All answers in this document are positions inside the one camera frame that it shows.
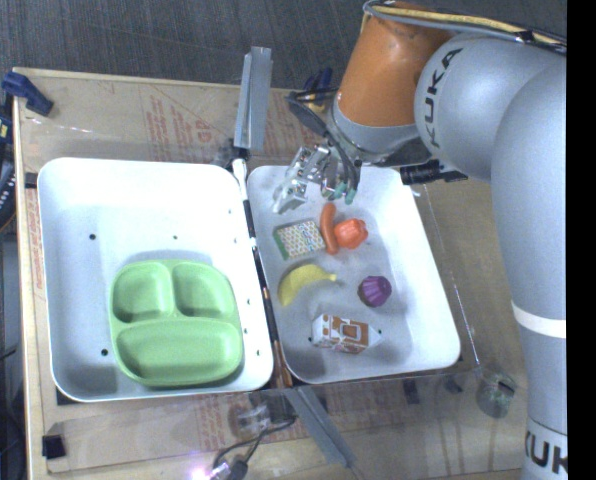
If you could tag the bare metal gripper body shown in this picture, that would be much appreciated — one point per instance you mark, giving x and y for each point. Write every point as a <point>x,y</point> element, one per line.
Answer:
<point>314,164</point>

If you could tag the clear plastic cup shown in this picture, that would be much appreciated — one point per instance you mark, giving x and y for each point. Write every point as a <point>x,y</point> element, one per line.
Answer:
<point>495,393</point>

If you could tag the white plastic tray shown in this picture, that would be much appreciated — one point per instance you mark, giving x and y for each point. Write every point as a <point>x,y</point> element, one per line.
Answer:
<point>128,208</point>
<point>413,288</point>

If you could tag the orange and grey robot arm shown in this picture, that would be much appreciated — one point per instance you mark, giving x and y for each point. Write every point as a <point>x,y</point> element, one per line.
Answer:
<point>498,118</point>

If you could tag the orange sausage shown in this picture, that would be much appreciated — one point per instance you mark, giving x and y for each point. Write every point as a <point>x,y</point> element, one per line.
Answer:
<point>328,223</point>

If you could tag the yellow banana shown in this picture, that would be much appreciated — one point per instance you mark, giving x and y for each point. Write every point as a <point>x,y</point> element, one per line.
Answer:
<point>298,280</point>

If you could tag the green and white patterned carton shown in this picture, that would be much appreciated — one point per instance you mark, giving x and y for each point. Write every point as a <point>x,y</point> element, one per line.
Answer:
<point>300,239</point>

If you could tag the green divided plate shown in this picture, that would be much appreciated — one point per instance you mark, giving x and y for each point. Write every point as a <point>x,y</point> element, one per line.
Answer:
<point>178,333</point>

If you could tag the black cylinder on white bracket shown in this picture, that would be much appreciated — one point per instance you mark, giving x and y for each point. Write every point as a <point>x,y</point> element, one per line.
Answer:
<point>423,173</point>

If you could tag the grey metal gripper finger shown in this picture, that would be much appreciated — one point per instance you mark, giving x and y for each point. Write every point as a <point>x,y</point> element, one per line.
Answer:
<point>281,202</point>
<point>299,194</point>

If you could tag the white and orange carton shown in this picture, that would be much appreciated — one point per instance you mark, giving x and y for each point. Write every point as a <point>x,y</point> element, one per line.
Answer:
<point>345,334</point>

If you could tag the brown cardboard board, red print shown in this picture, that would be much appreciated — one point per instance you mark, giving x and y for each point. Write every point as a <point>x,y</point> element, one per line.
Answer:
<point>128,118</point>

